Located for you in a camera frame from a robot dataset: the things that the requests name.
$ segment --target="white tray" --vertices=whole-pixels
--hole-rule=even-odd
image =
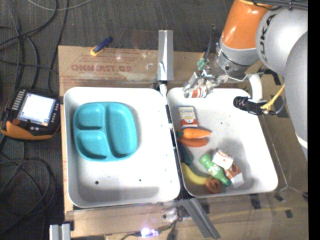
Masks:
[[[121,161],[89,161],[77,152],[72,121],[90,102],[120,102],[131,109],[138,148]],[[165,100],[154,89],[75,87],[64,96],[68,194],[80,208],[157,203],[180,192]]]
[[[180,131],[179,106],[194,106],[200,128],[212,131],[204,147],[188,148],[190,166],[207,176],[199,163],[204,153],[220,148],[228,151],[242,170],[244,184],[222,187],[210,194],[205,186],[183,179],[186,190],[197,198],[233,196],[273,191],[278,177],[256,115],[233,106],[236,96],[247,96],[241,89],[216,88],[206,98],[185,98],[181,88],[167,94],[175,131]],[[121,102],[128,105],[136,121],[138,148],[125,160],[89,161],[78,154],[73,140],[72,121],[76,109],[90,102]],[[148,88],[75,87],[64,96],[68,194],[80,208],[157,203],[175,199],[180,183],[165,101]]]
[[[198,186],[183,179],[186,190],[194,197],[208,198],[253,194],[273,191],[278,177],[270,152],[256,115],[235,108],[236,96],[248,96],[241,89],[216,88],[206,98],[185,98],[181,88],[173,88],[167,94],[175,131],[181,131],[179,106],[194,106],[198,127],[210,130],[208,144],[187,148],[193,156],[190,168],[199,175],[208,172],[199,163],[204,153],[213,154],[216,148],[228,151],[242,170],[244,184],[235,188],[222,187],[218,194],[210,194],[205,186]]]

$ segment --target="carrot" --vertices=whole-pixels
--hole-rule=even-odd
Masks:
[[[211,131],[198,129],[198,128],[185,128],[182,130],[183,136],[187,139],[197,139],[207,137],[211,134]]]
[[[207,145],[208,140],[206,138],[186,138],[184,136],[178,138],[178,142],[188,147],[203,147]]]

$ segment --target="banana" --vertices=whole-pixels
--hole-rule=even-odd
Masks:
[[[206,177],[199,176],[195,174],[188,165],[186,165],[184,162],[181,163],[181,170],[183,178],[187,181],[196,184],[196,185],[205,185],[206,184]]]

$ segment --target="teal divided plate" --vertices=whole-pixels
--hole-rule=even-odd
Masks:
[[[91,161],[117,161],[133,155],[138,146],[131,110],[119,102],[91,102],[77,108],[73,137],[80,155]]]

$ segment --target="orange robot arm segment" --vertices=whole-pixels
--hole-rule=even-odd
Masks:
[[[234,0],[221,35],[222,42],[232,49],[255,48],[257,28],[267,8],[270,5]]]

